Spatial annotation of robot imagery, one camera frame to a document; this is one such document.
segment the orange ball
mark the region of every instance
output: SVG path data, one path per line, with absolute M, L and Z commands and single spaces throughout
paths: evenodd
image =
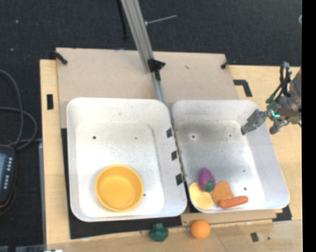
M 191 225 L 191 233 L 197 239 L 205 239 L 210 234 L 209 223 L 204 219 L 198 219 Z

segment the green toy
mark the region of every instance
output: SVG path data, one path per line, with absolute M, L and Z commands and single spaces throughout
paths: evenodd
M 168 237 L 168 230 L 164 227 L 163 223 L 155 223 L 152 224 L 149 236 L 156 242 L 163 242 Z

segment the orange toy food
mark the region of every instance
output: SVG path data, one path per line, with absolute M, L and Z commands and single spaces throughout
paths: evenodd
M 221 208 L 229 208 L 229 207 L 234 207 L 238 206 L 241 204 L 245 204 L 249 201 L 249 198 L 247 196 L 238 196 L 232 199 L 224 199 L 219 202 L 219 206 Z
M 191 233 L 197 239 L 205 239 L 210 234 L 209 223 L 204 219 L 198 219 L 191 225 Z
M 221 181 L 217 183 L 210 194 L 216 204 L 219 204 L 219 202 L 222 200 L 234 198 L 234 194 L 231 191 L 230 185 L 227 181 Z

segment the black carpet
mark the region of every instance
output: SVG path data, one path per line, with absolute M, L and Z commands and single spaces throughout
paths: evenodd
M 224 53 L 229 64 L 302 63 L 302 0 L 139 0 L 153 50 Z M 116 0 L 0 0 L 0 69 L 17 82 L 24 110 L 38 124 L 39 60 L 56 47 L 135 49 L 123 39 Z M 0 75 L 0 106 L 17 107 L 10 80 Z M 0 143 L 15 140 L 19 115 L 0 111 Z M 33 133 L 26 120 L 24 138 Z M 12 207 L 0 216 L 0 246 L 43 243 L 38 142 L 18 153 Z

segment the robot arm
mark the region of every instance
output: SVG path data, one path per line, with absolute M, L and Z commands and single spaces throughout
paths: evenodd
M 247 123 L 241 127 L 243 135 L 261 126 L 267 118 L 273 121 L 273 126 L 270 128 L 271 134 L 279 132 L 281 127 L 290 123 L 301 126 L 302 69 L 300 68 L 293 80 L 290 79 L 292 72 L 289 69 L 290 65 L 284 62 L 280 67 L 280 85 L 266 101 L 268 104 L 267 110 L 260 111 L 256 109 L 252 113 Z

